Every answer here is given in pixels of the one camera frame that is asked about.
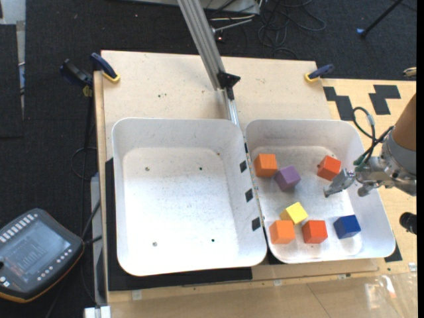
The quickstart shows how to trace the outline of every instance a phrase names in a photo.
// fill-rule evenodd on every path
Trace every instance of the empty white tray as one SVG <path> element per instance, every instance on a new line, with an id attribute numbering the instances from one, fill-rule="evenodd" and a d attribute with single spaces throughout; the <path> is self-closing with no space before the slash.
<path id="1" fill-rule="evenodd" d="M 117 258 L 134 276 L 259 264 L 266 255 L 241 130 L 137 119 L 112 130 Z"/>
<path id="2" fill-rule="evenodd" d="M 389 256 L 396 242 L 380 195 L 376 190 L 359 197 L 360 185 L 326 198 L 324 186 L 329 181 L 317 176 L 317 165 L 325 155 L 341 160 L 342 168 L 353 170 L 353 161 L 364 147 L 356 129 L 337 120 L 255 120 L 246 127 L 246 142 L 252 161 L 259 153 L 276 155 L 278 167 L 294 165 L 301 181 L 282 192 L 273 178 L 256 178 L 260 208 L 268 241 L 269 226 L 293 203 L 300 202 L 308 213 L 295 226 L 295 240 L 289 244 L 269 243 L 273 255 L 285 263 L 318 262 Z M 333 223 L 344 215 L 355 214 L 361 231 L 339 239 Z M 328 239 L 321 244 L 305 244 L 301 231 L 307 220 L 324 220 Z"/>

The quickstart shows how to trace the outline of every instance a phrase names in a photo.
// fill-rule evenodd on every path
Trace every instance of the cube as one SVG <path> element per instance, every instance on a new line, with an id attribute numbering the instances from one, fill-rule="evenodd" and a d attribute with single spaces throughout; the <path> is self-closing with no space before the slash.
<path id="1" fill-rule="evenodd" d="M 260 153 L 253 162 L 257 177 L 271 178 L 277 171 L 277 158 L 275 154 Z"/>
<path id="2" fill-rule="evenodd" d="M 300 182 L 301 178 L 295 167 L 290 165 L 278 170 L 274 179 L 282 191 L 287 191 Z"/>
<path id="3" fill-rule="evenodd" d="M 306 244 L 321 244 L 328 238 L 324 220 L 309 220 L 302 226 L 302 233 Z"/>
<path id="4" fill-rule="evenodd" d="M 274 221 L 270 226 L 270 235 L 272 244 L 288 244 L 295 238 L 293 221 Z"/>
<path id="5" fill-rule="evenodd" d="M 356 215 L 346 215 L 338 218 L 333 223 L 339 239 L 350 238 L 360 232 L 360 226 Z"/>
<path id="6" fill-rule="evenodd" d="M 291 220 L 293 225 L 297 225 L 307 218 L 307 213 L 301 203 L 297 202 L 287 207 L 280 213 L 281 220 Z"/>
<path id="7" fill-rule="evenodd" d="M 317 175 L 331 181 L 337 174 L 340 173 L 341 166 L 342 162 L 340 160 L 337 160 L 332 156 L 325 156 L 318 165 Z"/>

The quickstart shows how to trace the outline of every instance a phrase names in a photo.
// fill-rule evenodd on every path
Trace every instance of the yellow cube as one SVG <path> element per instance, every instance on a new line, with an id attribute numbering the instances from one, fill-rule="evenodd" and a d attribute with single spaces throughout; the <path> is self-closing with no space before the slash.
<path id="1" fill-rule="evenodd" d="M 301 203 L 297 202 L 282 211 L 280 218 L 281 220 L 291 220 L 294 225 L 297 225 L 307 218 L 307 213 Z"/>

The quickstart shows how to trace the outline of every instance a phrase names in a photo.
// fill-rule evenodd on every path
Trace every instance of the black floor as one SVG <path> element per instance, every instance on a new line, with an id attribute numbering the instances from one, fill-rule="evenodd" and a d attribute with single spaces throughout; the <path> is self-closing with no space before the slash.
<path id="1" fill-rule="evenodd" d="M 417 0 L 404 0 L 366 38 L 356 33 L 393 2 L 268 0 L 262 17 L 228 30 L 218 47 L 223 56 L 334 64 L 328 78 L 406 80 L 402 72 L 417 61 Z M 211 11 L 207 16 L 226 17 Z M 265 42 L 260 32 L 263 26 L 268 26 Z M 0 226 L 28 209 L 41 207 L 69 230 L 81 231 L 89 216 L 89 183 L 81 204 L 81 180 L 70 162 L 84 143 L 88 100 L 80 88 L 62 79 L 59 67 L 69 58 L 90 72 L 89 55 L 101 49 L 197 53 L 178 7 L 104 0 L 26 0 L 25 117 L 20 136 L 0 138 Z M 90 139 L 93 145 L 94 134 Z M 79 173 L 81 157 L 75 160 Z M 95 155 L 90 154 L 87 174 L 92 176 L 95 171 Z M 84 276 L 80 265 L 72 270 L 51 317 L 81 317 L 84 307 L 93 306 L 83 284 L 84 277 L 92 293 L 89 263 L 87 255 L 81 263 Z M 57 292 L 58 287 L 28 304 L 0 299 L 0 317 L 45 317 Z"/>

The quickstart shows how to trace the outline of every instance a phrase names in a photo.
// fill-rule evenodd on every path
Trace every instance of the orange cube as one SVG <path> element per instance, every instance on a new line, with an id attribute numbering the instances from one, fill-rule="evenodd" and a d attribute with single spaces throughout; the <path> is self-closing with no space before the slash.
<path id="1" fill-rule="evenodd" d="M 332 156 L 325 156 L 318 165 L 317 175 L 331 181 L 337 174 L 340 173 L 341 166 L 342 162 L 340 160 L 337 160 Z"/>
<path id="2" fill-rule="evenodd" d="M 295 238 L 291 220 L 276 220 L 270 226 L 272 244 L 288 244 Z"/>
<path id="3" fill-rule="evenodd" d="M 324 220 L 309 220 L 302 226 L 302 233 L 306 244 L 321 244 L 328 238 Z"/>
<path id="4" fill-rule="evenodd" d="M 257 177 L 271 178 L 278 171 L 275 154 L 260 153 L 253 164 Z"/>

